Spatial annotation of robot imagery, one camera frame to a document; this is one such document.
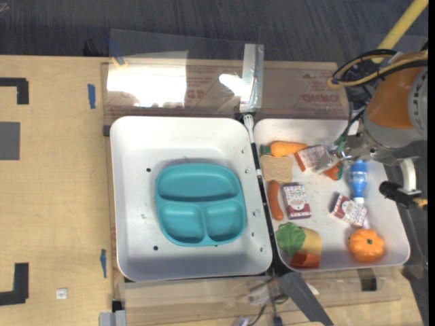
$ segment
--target gray square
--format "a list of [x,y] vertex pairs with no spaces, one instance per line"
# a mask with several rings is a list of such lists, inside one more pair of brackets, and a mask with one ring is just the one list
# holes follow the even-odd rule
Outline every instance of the gray square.
[[20,159],[20,122],[0,122],[0,160]]

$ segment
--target black floor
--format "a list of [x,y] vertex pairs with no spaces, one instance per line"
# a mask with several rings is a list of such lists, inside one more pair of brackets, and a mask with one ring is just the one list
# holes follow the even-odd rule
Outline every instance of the black floor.
[[[0,0],[0,54],[81,56],[92,38],[100,52],[111,29],[263,43],[266,60],[343,64],[376,48],[413,0]],[[396,49],[428,39],[428,9]],[[409,147],[418,187],[428,194],[427,143]],[[397,170],[387,170],[400,182]],[[428,325],[428,216],[401,209],[412,257],[405,272]]]

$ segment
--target teal plate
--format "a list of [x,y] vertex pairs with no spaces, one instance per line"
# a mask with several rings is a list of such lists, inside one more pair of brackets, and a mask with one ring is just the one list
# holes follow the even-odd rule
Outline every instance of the teal plate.
[[176,164],[156,180],[156,208],[163,234],[177,245],[201,247],[236,240],[246,226],[237,176],[218,164]]

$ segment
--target orange sausage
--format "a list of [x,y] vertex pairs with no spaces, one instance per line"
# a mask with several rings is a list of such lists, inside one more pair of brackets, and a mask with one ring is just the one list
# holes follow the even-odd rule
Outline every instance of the orange sausage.
[[269,208],[273,218],[277,221],[281,221],[284,218],[283,211],[278,203],[279,183],[271,181],[267,190],[267,199],[269,201]]

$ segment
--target bread slice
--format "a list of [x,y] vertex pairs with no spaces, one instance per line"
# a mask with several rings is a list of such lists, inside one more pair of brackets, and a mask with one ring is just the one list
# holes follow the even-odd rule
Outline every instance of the bread slice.
[[273,157],[263,155],[260,157],[260,165],[264,180],[267,182],[290,182],[292,180],[293,162],[289,157]]

